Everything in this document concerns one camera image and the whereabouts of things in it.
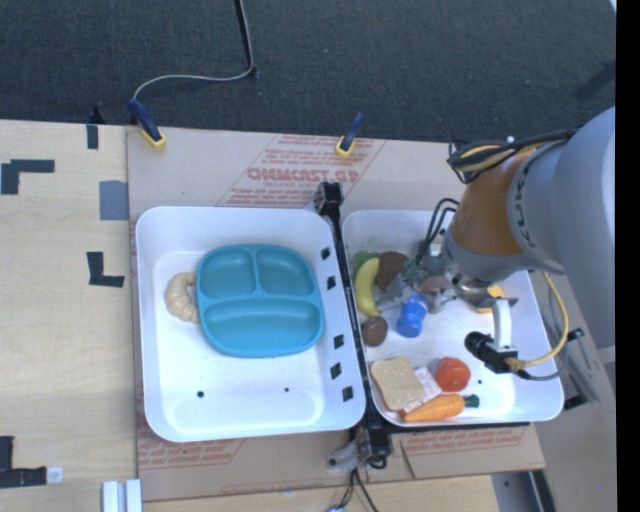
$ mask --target banana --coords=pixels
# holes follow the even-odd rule
[[[358,311],[370,317],[380,315],[373,300],[373,283],[379,268],[380,258],[369,258],[360,265],[354,282]]]

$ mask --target blue divided plate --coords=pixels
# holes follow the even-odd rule
[[[311,348],[324,330],[322,299],[311,266],[276,245],[215,249],[198,265],[204,334],[234,357],[277,357]]]

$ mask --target dark gray carpet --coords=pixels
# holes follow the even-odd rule
[[[608,0],[245,0],[257,77],[161,82],[164,126],[447,141],[536,135],[616,102]],[[110,124],[168,73],[231,76],[233,0],[0,1],[0,119]]]

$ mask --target red tomato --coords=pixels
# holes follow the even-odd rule
[[[461,359],[444,357],[438,365],[435,377],[442,391],[462,391],[471,379],[471,370]]]

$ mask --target cardboard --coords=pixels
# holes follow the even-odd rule
[[[145,501],[342,486],[327,471],[330,452],[348,432],[170,443],[146,423],[140,375],[135,224],[155,206],[304,208],[320,182],[342,183],[343,219],[360,209],[432,209],[463,186],[446,165],[447,145],[356,139],[352,155],[334,152],[338,137],[163,128],[152,147],[128,127],[131,288],[137,395],[138,476]],[[393,435],[384,469],[366,482],[390,482],[544,467],[532,425]]]

